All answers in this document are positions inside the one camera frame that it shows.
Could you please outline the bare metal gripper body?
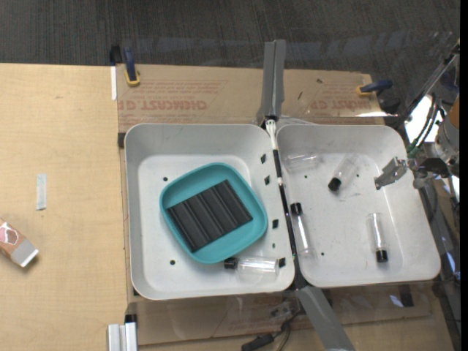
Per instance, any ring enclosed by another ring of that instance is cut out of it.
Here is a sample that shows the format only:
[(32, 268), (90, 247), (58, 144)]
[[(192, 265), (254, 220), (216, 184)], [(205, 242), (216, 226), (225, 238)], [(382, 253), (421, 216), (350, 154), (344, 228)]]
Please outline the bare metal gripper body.
[(445, 162), (439, 157), (435, 147), (415, 147), (407, 155), (409, 169), (421, 178), (435, 174), (442, 178), (459, 177), (459, 165)]

